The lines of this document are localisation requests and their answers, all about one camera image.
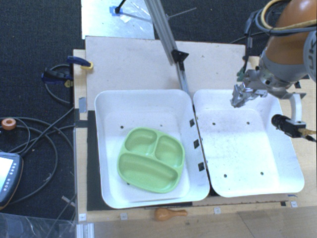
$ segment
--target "black floor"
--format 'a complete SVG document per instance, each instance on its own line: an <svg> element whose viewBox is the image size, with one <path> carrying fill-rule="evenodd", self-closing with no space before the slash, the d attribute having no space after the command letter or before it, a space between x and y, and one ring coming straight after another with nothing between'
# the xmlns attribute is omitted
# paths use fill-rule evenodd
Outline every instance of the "black floor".
<svg viewBox="0 0 317 238"><path fill-rule="evenodd" d="M229 43L243 35L250 12L270 0L161 1L168 15L197 7L170 20L176 40ZM253 55L260 54L266 40L265 35L255 37ZM81 0L0 0L0 117L29 117L52 123L65 114L70 106L50 97L41 73L45 68L66 62L73 49L83 48ZM52 91L69 100L69 89L64 86L53 86ZM70 124L73 114L56 126ZM27 125L45 129L32 121ZM72 140L72 129L65 133ZM0 149L9 151L26 139L24 129L2 131ZM53 219L65 206L61 197L74 195L72 150L60 135L52 135L52 140L58 151L58 166L52 180L39 193L7 206L2 212ZM40 187L52 173L54 160L53 147L45 139L32 147L24 158L22 180L12 201ZM72 215L70 207L62 219L70 219Z"/></svg>

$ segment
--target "device screen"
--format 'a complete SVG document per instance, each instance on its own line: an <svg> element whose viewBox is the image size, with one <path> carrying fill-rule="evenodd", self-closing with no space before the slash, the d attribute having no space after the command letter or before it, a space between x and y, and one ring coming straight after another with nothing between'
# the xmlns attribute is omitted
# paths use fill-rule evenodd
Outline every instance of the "device screen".
<svg viewBox="0 0 317 238"><path fill-rule="evenodd" d="M0 157L0 189L10 171L13 160Z"/></svg>

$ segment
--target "white tray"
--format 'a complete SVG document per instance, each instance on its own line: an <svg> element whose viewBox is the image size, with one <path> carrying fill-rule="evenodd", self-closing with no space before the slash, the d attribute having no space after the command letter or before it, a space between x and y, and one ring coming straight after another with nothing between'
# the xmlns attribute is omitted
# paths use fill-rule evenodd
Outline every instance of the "white tray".
<svg viewBox="0 0 317 238"><path fill-rule="evenodd" d="M194 95L197 123L213 189L221 196L299 192L304 177L291 139L271 124L282 114L268 95L235 109L232 90Z"/></svg>
<svg viewBox="0 0 317 238"><path fill-rule="evenodd" d="M210 190L192 101L181 90L122 90L101 92L95 100L102 196L112 208L199 201ZM128 185L117 172L122 143L135 127L150 127L181 141L185 164L180 182L169 193L153 193Z"/></svg>

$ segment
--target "green plate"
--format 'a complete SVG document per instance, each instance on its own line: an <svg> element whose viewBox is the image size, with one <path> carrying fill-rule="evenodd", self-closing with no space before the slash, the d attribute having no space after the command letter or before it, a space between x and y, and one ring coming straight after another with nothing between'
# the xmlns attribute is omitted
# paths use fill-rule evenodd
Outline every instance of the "green plate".
<svg viewBox="0 0 317 238"><path fill-rule="evenodd" d="M127 183L156 193L175 189L185 159L182 144L161 131L138 127L126 136L117 169Z"/></svg>

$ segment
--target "wooden table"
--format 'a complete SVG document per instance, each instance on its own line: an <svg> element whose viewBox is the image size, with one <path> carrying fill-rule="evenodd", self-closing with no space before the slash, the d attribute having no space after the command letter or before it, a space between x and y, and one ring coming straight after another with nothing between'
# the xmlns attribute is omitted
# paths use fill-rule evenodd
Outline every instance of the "wooden table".
<svg viewBox="0 0 317 238"><path fill-rule="evenodd" d="M186 47L190 43L178 43ZM244 47L241 45L219 44L226 54L216 59L216 65L221 66L221 75L236 74L236 67L241 67L242 59L230 70L229 64L237 62L242 57ZM74 56L86 58L85 50L74 50ZM252 57L248 67L255 67L258 57ZM199 83L193 78L195 74L187 70L187 66L193 61L185 63L189 86ZM74 101L75 108L79 108L79 99L87 97L87 71L74 67ZM316 84L312 80L302 80L302 89L296 92L306 92L303 99L303 121L309 129L316 130ZM221 82L214 84L213 88L233 87L232 82ZM291 115L288 101L281 101L283 113ZM80 120L87 120L87 112L79 114ZM79 223L95 223L96 237L295 237L302 234L302 237L311 237L312 229L315 228L317 216L317 165L316 165L316 144L303 139L292 139L294 149L298 156L300 166L305 178L304 189L295 195L259 195L239 198L207 198L195 202L192 207L186 207L187 217L173 218L167 222L158 223L154 221L153 209L122 209L87 211L87 128L75 128L75 167L77 187L77 213ZM126 214L128 220L122 219Z"/></svg>

